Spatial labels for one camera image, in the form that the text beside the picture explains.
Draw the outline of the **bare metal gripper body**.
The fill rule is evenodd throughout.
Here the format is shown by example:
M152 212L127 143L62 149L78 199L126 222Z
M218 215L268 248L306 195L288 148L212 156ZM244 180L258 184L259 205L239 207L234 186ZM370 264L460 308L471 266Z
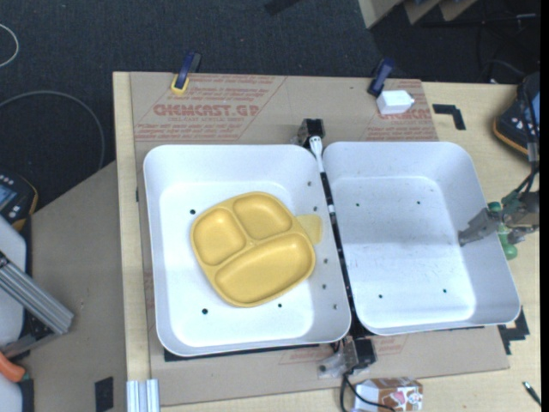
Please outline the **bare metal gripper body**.
M534 232L540 227L540 192L512 191L502 199L504 224L512 229Z

